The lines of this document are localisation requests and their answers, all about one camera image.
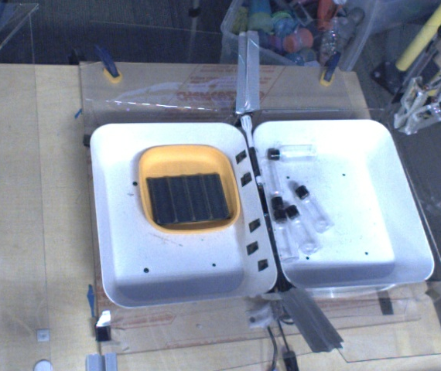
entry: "black cap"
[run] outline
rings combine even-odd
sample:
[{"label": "black cap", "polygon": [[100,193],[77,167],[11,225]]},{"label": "black cap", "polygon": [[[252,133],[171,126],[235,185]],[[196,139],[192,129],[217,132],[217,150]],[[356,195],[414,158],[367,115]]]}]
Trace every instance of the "black cap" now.
[{"label": "black cap", "polygon": [[310,195],[310,191],[304,185],[298,187],[295,192],[300,199],[305,199],[308,195]]},{"label": "black cap", "polygon": [[270,201],[274,210],[284,209],[284,201],[281,196],[274,196]]},{"label": "black cap", "polygon": [[267,158],[272,161],[278,161],[281,158],[281,152],[277,148],[267,150]]},{"label": "black cap", "polygon": [[285,221],[285,220],[287,220],[288,218],[286,217],[286,215],[285,215],[285,211],[284,211],[284,209],[277,209],[277,210],[274,210],[274,220],[275,221]]},{"label": "black cap", "polygon": [[286,207],[285,212],[290,219],[294,219],[295,217],[299,216],[299,211],[296,205]]}]

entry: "dark floor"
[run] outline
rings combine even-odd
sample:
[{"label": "dark floor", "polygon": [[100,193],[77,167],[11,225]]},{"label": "dark floor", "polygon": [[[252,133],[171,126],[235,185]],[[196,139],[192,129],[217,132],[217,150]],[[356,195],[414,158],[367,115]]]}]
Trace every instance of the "dark floor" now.
[{"label": "dark floor", "polygon": [[[192,0],[9,0],[38,3],[32,17],[34,61],[68,64],[76,50],[80,57],[96,60],[94,45],[109,49],[117,61],[218,63],[221,54],[221,23],[231,0],[200,0],[199,32],[190,38],[188,16]],[[29,42],[25,32],[17,43]],[[355,66],[370,108],[394,108],[392,95],[370,77],[371,71],[391,51],[400,53],[407,42],[386,45],[385,34],[372,36]],[[0,53],[0,61],[30,63],[33,56],[14,50],[16,40]],[[405,136],[395,133],[426,217],[436,257],[432,282],[441,281],[441,124]],[[436,299],[441,321],[441,298]]]}]

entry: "wooden surface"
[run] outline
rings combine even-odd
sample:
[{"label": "wooden surface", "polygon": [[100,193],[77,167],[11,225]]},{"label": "wooden surface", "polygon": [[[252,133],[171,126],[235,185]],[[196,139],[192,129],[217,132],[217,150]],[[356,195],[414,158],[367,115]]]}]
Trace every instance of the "wooden surface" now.
[{"label": "wooden surface", "polygon": [[[342,75],[347,99],[364,107],[356,76]],[[86,297],[95,259],[80,98],[75,66],[0,65],[0,371],[32,369],[40,359],[55,371],[83,371],[86,355],[101,349]],[[290,334],[300,369],[441,370],[441,330],[423,289],[413,288],[408,304],[416,309],[403,322],[344,325],[340,351],[311,353]],[[39,342],[44,329],[50,340]],[[153,330],[143,332],[154,339]],[[271,358],[264,337],[121,354],[118,366],[259,371]]]}]

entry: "clear plastic storage box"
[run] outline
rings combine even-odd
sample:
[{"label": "clear plastic storage box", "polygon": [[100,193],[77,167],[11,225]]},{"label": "clear plastic storage box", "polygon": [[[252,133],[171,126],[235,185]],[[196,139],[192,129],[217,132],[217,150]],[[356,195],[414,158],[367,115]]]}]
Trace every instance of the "clear plastic storage box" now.
[{"label": "clear plastic storage box", "polygon": [[[428,17],[440,2],[441,0],[347,0],[347,7],[363,9],[365,17],[358,26],[355,37],[340,58],[339,67],[345,71],[351,71],[354,68],[370,35],[386,31],[402,23]],[[243,3],[244,0],[233,0],[220,25],[223,35],[220,58],[222,63],[235,63],[238,58],[238,36],[232,32],[232,29],[238,9]],[[260,58],[261,64],[294,65],[291,60],[268,49],[260,49]]]}]

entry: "yellow tube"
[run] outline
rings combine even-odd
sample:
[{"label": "yellow tube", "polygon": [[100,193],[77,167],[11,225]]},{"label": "yellow tube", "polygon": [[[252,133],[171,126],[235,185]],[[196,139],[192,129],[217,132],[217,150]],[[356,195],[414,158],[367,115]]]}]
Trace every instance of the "yellow tube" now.
[{"label": "yellow tube", "polygon": [[406,71],[411,66],[417,56],[437,33],[439,26],[441,26],[441,4],[422,27],[419,34],[417,34],[410,43],[406,51],[396,61],[396,67],[399,71]]}]

